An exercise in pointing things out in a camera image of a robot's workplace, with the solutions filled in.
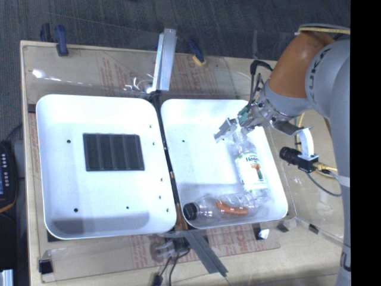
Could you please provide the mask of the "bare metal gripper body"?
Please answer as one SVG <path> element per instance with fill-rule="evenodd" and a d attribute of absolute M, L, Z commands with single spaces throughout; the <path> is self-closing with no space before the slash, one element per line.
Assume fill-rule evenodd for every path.
<path fill-rule="evenodd" d="M 242 128 L 250 129 L 257 126 L 267 127 L 278 120 L 279 114 L 268 100 L 258 100 L 248 103 L 238 112 L 238 122 Z"/>

